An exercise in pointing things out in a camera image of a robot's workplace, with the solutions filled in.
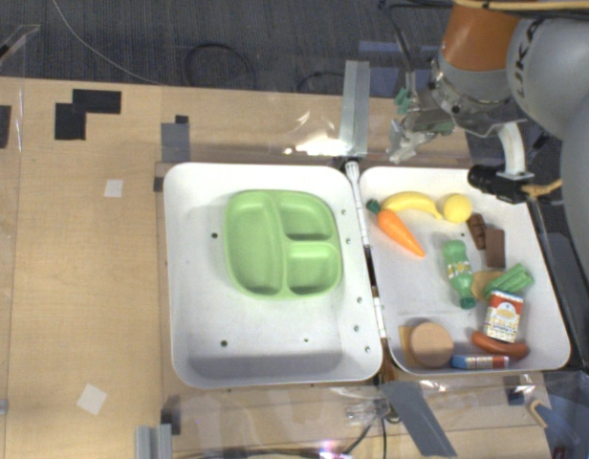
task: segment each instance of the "white tray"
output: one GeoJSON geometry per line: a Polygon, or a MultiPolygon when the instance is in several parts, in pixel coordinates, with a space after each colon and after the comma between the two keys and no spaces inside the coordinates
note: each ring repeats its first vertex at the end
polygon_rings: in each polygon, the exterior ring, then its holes
{"type": "MultiPolygon", "coordinates": [[[[469,196],[473,210],[484,216],[486,224],[505,231],[507,268],[521,262],[532,274],[534,285],[526,290],[518,339],[531,348],[528,357],[513,362],[511,370],[528,372],[557,369],[569,359],[570,344],[543,254],[525,204],[509,205],[469,186],[466,170],[438,168],[374,167],[360,178],[363,202],[380,202],[389,195],[415,190],[438,200],[450,193],[469,196]]],[[[399,327],[431,320],[443,325],[454,340],[456,353],[480,353],[469,342],[473,330],[481,330],[486,304],[477,302],[472,310],[458,306],[457,294],[447,282],[441,248],[449,239],[467,245],[473,271],[485,270],[485,251],[475,248],[465,223],[437,221],[430,214],[406,210],[400,217],[426,251],[421,259],[389,239],[380,231],[375,215],[367,212],[366,223],[372,246],[378,289],[382,299],[386,332],[391,338],[394,360],[416,375],[456,374],[458,369],[408,367],[401,347],[399,327]]],[[[476,372],[501,372],[496,370],[476,372]]]]}
{"type": "Polygon", "coordinates": [[[324,166],[179,164],[165,177],[164,208],[172,359],[185,383],[353,382],[378,371],[382,346],[345,176],[324,166]],[[263,300],[237,291],[223,221],[229,198],[248,189],[308,192],[331,208],[343,256],[343,278],[332,292],[263,300]]]}

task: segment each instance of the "toy sausage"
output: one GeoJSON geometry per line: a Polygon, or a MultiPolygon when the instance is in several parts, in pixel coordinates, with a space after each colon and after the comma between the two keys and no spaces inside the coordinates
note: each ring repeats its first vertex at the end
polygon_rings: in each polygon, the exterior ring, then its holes
{"type": "Polygon", "coordinates": [[[473,332],[471,341],[486,352],[513,357],[514,359],[523,359],[530,352],[526,343],[503,343],[477,331],[473,332]]]}

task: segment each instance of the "yellow cable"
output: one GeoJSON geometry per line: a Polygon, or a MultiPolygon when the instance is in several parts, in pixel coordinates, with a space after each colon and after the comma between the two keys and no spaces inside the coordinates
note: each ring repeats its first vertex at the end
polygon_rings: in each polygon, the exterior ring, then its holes
{"type": "Polygon", "coordinates": [[[547,195],[550,194],[552,192],[554,192],[554,190],[556,190],[557,188],[561,188],[562,187],[562,180],[561,179],[557,179],[554,180],[551,184],[547,184],[546,186],[539,186],[537,184],[526,184],[525,186],[522,186],[522,191],[527,193],[529,195],[529,197],[540,197],[542,195],[547,195]]]}
{"type": "Polygon", "coordinates": [[[494,2],[486,0],[451,0],[469,9],[489,11],[589,11],[589,0],[562,2],[494,2]]]}

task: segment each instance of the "toy carrot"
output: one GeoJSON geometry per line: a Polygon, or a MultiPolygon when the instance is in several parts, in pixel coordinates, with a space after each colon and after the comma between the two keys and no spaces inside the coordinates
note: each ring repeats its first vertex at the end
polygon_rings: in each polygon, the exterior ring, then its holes
{"type": "Polygon", "coordinates": [[[375,199],[371,199],[367,203],[367,209],[378,215],[378,225],[380,226],[380,229],[390,236],[390,238],[409,251],[413,251],[416,255],[422,257],[425,256],[425,251],[418,243],[418,240],[416,240],[414,235],[411,234],[411,231],[407,229],[404,222],[401,221],[401,218],[393,211],[382,209],[380,203],[375,199]]]}

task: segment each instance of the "white wire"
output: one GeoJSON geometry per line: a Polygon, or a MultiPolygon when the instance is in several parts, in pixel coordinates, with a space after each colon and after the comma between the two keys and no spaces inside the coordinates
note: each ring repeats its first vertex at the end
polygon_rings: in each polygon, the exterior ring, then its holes
{"type": "Polygon", "coordinates": [[[95,48],[93,48],[93,46],[91,46],[88,42],[86,42],[84,39],[82,39],[80,37],[80,35],[74,30],[74,28],[70,25],[69,21],[67,20],[67,18],[65,17],[65,15],[63,14],[63,11],[61,10],[61,7],[58,5],[58,3],[56,2],[56,0],[52,0],[53,4],[55,5],[55,9],[56,12],[58,13],[58,15],[60,16],[61,20],[63,21],[63,23],[65,24],[65,27],[67,27],[68,31],[80,42],[80,44],[82,46],[84,46],[87,50],[89,50],[91,53],[93,53],[94,55],[97,55],[98,57],[100,57],[103,61],[106,61],[107,63],[111,64],[112,66],[114,66],[115,68],[118,68],[119,70],[121,70],[122,72],[126,73],[127,75],[130,75],[133,78],[136,78],[137,80],[140,81],[144,81],[146,83],[152,83],[153,85],[163,85],[162,83],[158,82],[158,81],[154,81],[148,78],[144,78],[143,76],[137,75],[133,72],[130,72],[129,70],[123,68],[122,66],[120,66],[118,63],[112,61],[109,57],[107,57],[106,55],[104,55],[103,53],[101,53],[100,51],[96,50],[95,48]]]}

